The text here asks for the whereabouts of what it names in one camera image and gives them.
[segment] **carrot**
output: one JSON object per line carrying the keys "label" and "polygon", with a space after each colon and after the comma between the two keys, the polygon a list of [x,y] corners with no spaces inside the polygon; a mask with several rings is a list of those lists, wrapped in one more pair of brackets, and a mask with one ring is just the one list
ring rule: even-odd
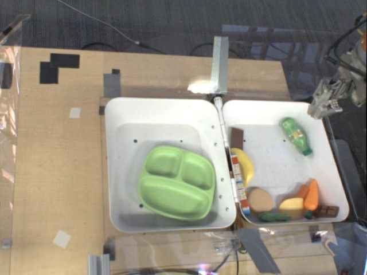
{"label": "carrot", "polygon": [[292,198],[302,198],[304,199],[307,195],[309,191],[309,186],[303,184],[300,186],[299,190],[297,191],[297,193],[289,198],[284,198],[283,201],[285,201],[286,199],[292,199]]}
{"label": "carrot", "polygon": [[319,202],[319,192],[317,188],[317,181],[315,179],[311,180],[309,191],[304,198],[304,207],[307,210],[316,210]]}

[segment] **metal bracket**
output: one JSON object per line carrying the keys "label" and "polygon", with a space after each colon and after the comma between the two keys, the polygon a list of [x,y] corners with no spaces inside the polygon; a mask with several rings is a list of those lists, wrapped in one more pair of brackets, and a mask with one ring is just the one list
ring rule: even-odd
{"label": "metal bracket", "polygon": [[110,255],[88,257],[88,275],[110,275]]}
{"label": "metal bracket", "polygon": [[227,93],[228,85],[228,37],[214,37],[211,94]]}

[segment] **white tape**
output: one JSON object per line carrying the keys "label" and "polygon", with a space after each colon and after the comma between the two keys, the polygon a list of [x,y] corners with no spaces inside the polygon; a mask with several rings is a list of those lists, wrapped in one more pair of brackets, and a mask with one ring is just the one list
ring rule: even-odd
{"label": "white tape", "polygon": [[80,118],[81,108],[71,108],[70,110],[70,118]]}
{"label": "white tape", "polygon": [[66,249],[70,241],[71,236],[66,232],[59,230],[53,239],[53,243],[63,249]]}

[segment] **yellow banana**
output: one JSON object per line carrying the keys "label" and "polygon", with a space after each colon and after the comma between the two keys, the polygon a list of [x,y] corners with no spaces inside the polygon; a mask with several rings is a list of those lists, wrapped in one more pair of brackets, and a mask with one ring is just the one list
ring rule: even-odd
{"label": "yellow banana", "polygon": [[243,172],[243,184],[247,187],[247,183],[253,177],[253,165],[249,156],[238,148],[231,148],[231,153],[236,154]]}

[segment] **wooden table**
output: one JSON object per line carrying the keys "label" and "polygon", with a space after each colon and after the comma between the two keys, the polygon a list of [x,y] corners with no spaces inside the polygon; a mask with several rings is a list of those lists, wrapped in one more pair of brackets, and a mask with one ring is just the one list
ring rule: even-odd
{"label": "wooden table", "polygon": [[[58,84],[40,84],[40,62],[49,62],[51,53],[79,54],[80,66],[60,68]],[[22,48],[21,54],[10,274],[87,274],[88,256],[101,255],[108,238],[105,236],[99,115],[103,74],[110,74],[112,69],[120,70],[123,96],[200,99],[202,95],[188,93],[187,87],[198,78],[210,77],[212,60],[36,48]],[[248,99],[289,99],[279,62],[231,59],[228,69],[231,95],[242,93]],[[72,108],[80,108],[79,118],[70,118]],[[66,248],[53,243],[59,230],[71,236]],[[270,251],[283,273],[297,274],[297,266],[312,259],[316,265],[309,267],[310,274],[334,274],[332,257],[321,245],[311,245],[307,228],[298,230],[296,238],[287,233],[279,233],[278,240],[269,238],[273,246]],[[183,252],[192,252],[194,256],[199,248],[197,240],[204,241],[200,234],[198,237],[192,237],[192,233],[160,235],[163,237],[146,235],[142,238],[121,233],[120,245],[126,249],[143,245],[148,252],[146,246],[154,248],[155,243],[166,240],[166,246],[179,244]],[[212,248],[211,240],[206,243]],[[153,250],[156,262],[165,262],[169,255],[163,249],[166,247],[160,244]],[[221,260],[212,252],[205,258],[208,262]],[[151,258],[139,260],[142,266],[151,262]],[[245,270],[246,274],[257,274],[248,255],[241,255],[240,260],[243,272],[240,274],[245,274]],[[223,274],[235,272],[233,258],[229,261],[222,267]],[[0,268],[0,274],[8,271],[6,267],[4,271]]]}

